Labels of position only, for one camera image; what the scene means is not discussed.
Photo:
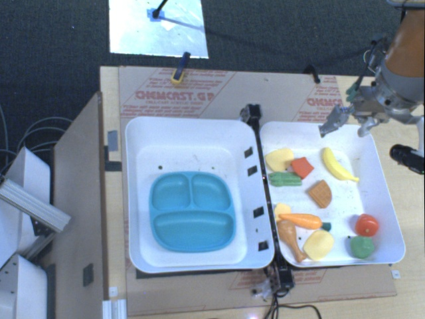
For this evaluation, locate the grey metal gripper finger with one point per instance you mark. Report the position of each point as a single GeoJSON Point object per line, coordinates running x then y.
{"type": "Point", "coordinates": [333, 120]}
{"type": "Point", "coordinates": [367, 126]}

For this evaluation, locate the yellow toy chip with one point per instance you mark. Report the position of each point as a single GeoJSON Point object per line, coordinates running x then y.
{"type": "Point", "coordinates": [278, 159]}

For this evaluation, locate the green toy pepper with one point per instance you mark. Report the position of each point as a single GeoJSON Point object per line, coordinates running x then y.
{"type": "Point", "coordinates": [362, 247]}

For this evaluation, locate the blue divided plate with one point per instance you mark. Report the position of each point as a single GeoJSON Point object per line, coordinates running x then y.
{"type": "Point", "coordinates": [191, 224]}

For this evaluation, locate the red toy tomato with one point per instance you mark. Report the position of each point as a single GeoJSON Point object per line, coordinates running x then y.
{"type": "Point", "coordinates": [367, 224]}

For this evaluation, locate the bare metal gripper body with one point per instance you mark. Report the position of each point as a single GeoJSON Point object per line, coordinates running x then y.
{"type": "Point", "coordinates": [372, 103]}

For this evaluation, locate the black cylinder on white bracket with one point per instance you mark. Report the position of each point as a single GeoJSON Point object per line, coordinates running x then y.
{"type": "Point", "coordinates": [406, 156]}

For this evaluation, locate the thin black rod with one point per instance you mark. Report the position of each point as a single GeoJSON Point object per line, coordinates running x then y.
{"type": "Point", "coordinates": [265, 174]}

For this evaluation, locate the white plastic tray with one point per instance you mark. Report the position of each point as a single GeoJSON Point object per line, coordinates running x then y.
{"type": "Point", "coordinates": [199, 138]}
{"type": "Point", "coordinates": [368, 184]}

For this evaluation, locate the yellow banana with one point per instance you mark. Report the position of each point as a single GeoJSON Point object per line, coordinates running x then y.
{"type": "Point", "coordinates": [337, 166]}

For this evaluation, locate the yellow toy potato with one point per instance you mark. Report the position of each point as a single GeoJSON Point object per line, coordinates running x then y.
{"type": "Point", "coordinates": [318, 245]}

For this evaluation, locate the brown toy waffle biscuit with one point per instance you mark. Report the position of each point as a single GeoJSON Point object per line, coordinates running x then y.
{"type": "Point", "coordinates": [321, 194]}

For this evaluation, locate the green toy bean pods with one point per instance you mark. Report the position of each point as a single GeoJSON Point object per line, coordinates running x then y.
{"type": "Point", "coordinates": [285, 179]}

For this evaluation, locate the brown toy chicken drumstick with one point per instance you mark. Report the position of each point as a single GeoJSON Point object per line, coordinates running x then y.
{"type": "Point", "coordinates": [289, 236]}

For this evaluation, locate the red-orange toy wedge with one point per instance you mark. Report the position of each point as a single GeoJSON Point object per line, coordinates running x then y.
{"type": "Point", "coordinates": [302, 167]}

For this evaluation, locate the orange carrot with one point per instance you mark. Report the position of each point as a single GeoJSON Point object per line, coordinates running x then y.
{"type": "Point", "coordinates": [302, 220]}

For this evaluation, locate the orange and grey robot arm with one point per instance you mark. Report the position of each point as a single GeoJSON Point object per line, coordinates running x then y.
{"type": "Point", "coordinates": [406, 45]}

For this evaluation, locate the brown cardboard board red print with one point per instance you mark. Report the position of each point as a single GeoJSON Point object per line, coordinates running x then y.
{"type": "Point", "coordinates": [272, 88]}

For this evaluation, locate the small yellow toy piece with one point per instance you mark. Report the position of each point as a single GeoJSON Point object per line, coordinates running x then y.
{"type": "Point", "coordinates": [281, 208]}

